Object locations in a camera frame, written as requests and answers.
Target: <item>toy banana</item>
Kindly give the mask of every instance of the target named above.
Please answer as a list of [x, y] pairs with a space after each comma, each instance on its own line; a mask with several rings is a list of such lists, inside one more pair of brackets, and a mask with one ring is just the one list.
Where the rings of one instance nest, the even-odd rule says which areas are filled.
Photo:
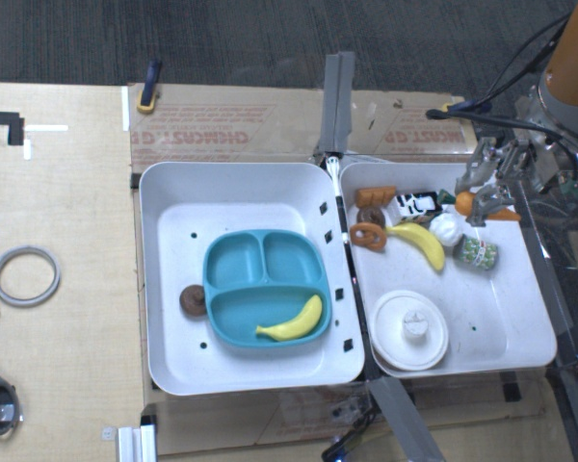
[[385, 226], [388, 234], [401, 237], [415, 244], [422, 250], [435, 270], [442, 270], [445, 265], [443, 245], [428, 229], [416, 222], [401, 222], [395, 226]]
[[315, 328], [322, 312], [321, 298], [319, 295], [313, 295], [293, 319], [269, 327], [257, 325], [255, 333], [267, 335], [276, 341], [299, 339]]

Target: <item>white lid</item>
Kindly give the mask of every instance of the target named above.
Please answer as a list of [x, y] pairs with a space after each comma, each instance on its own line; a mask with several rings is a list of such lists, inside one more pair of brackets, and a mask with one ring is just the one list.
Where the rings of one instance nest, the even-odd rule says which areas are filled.
[[413, 291], [379, 298], [370, 319], [375, 350], [390, 365], [420, 371], [438, 363], [448, 346], [448, 330], [439, 309]]

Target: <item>tin can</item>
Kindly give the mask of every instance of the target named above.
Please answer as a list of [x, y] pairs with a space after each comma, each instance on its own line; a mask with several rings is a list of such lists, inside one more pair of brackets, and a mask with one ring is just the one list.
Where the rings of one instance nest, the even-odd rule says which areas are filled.
[[497, 261], [499, 250], [496, 244], [463, 235], [454, 247], [454, 258], [464, 264], [482, 270], [490, 270]]

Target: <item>brown pretzel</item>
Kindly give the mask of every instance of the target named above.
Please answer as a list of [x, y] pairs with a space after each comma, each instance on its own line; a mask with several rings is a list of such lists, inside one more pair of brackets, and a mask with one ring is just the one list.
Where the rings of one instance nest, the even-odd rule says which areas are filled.
[[351, 242], [371, 250], [381, 250], [387, 243], [385, 230], [372, 222], [358, 222], [349, 228]]

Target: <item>teal divided plate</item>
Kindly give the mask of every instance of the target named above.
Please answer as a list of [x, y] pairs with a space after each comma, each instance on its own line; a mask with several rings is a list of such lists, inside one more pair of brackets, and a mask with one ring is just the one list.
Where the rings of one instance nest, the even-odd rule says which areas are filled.
[[[287, 347], [319, 337], [331, 318], [328, 277], [315, 246], [292, 231], [228, 233], [208, 247], [203, 261], [208, 317], [223, 340], [238, 347]], [[322, 315], [305, 336], [276, 341], [255, 334], [257, 325], [293, 319], [313, 296]]]

